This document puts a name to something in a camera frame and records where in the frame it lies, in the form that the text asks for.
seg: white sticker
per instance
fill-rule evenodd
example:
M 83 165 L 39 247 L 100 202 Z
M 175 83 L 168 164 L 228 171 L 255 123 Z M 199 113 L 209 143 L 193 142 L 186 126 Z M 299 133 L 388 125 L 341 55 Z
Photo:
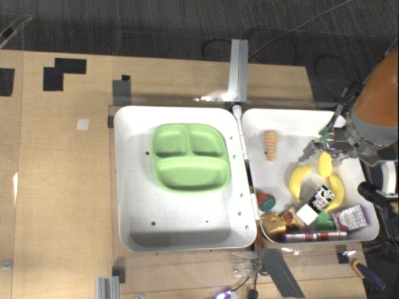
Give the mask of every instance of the white sticker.
M 78 131 L 87 131 L 89 129 L 90 118 L 79 118 L 76 129 Z

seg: pink and gray package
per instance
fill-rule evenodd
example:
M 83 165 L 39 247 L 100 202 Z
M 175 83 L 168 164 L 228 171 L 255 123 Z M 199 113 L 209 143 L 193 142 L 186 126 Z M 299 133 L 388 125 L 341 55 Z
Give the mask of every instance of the pink and gray package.
M 368 225 L 366 213 L 360 205 L 336 212 L 332 218 L 336 228 L 345 232 Z

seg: white plastic tray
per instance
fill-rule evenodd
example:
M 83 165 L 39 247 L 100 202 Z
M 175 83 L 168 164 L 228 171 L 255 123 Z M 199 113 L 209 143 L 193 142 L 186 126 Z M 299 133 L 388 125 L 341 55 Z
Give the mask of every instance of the white plastic tray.
M 157 185 L 152 134 L 160 125 L 200 123 L 226 142 L 231 180 L 215 192 L 173 193 Z M 135 252 L 241 248 L 253 243 L 256 223 L 236 120 L 220 108 L 123 107 L 114 119 L 119 233 Z
M 273 194 L 276 205 L 273 211 L 280 213 L 296 205 L 295 197 L 288 190 L 291 172 L 297 166 L 298 157 L 310 140 L 319 139 L 318 132 L 327 124 L 332 112 L 305 110 L 269 110 L 250 109 L 243 115 L 243 129 L 248 149 L 249 165 L 255 190 Z M 337 121 L 342 126 L 344 119 Z M 264 154 L 263 142 L 265 131 L 276 131 L 279 135 L 277 153 L 274 162 L 269 162 Z M 316 161 L 311 161 L 314 170 L 302 183 L 301 197 L 311 197 L 315 190 L 326 184 L 325 178 L 317 174 Z M 379 231 L 377 215 L 373 204 L 366 201 L 358 192 L 357 186 L 364 181 L 364 175 L 357 159 L 346 159 L 342 165 L 333 168 L 345 186 L 345 199 L 342 205 L 334 210 L 362 205 L 370 225 L 348 233 L 349 241 L 368 241 L 376 238 Z

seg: yellow banana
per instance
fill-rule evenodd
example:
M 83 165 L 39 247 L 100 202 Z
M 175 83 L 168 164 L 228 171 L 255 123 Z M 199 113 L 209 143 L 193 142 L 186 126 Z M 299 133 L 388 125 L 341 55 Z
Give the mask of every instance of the yellow banana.
M 289 179 L 289 191 L 296 197 L 297 202 L 300 201 L 300 184 L 302 179 L 312 171 L 312 167 L 309 165 L 303 165 L 297 167 L 291 174 Z
M 334 193 L 335 197 L 326 208 L 323 209 L 324 212 L 331 211 L 332 209 L 341 206 L 345 197 L 345 188 L 341 179 L 336 174 L 331 174 L 329 176 L 329 188 Z
M 319 157 L 319 174 L 323 177 L 328 177 L 331 175 L 332 163 L 331 155 L 323 152 Z

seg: green plate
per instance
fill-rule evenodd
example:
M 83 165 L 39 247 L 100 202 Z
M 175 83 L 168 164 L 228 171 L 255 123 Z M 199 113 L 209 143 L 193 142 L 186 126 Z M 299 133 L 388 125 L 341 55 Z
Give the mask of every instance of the green plate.
M 152 162 L 157 183 L 170 192 L 208 192 L 230 181 L 226 143 L 203 124 L 166 124 L 153 135 Z

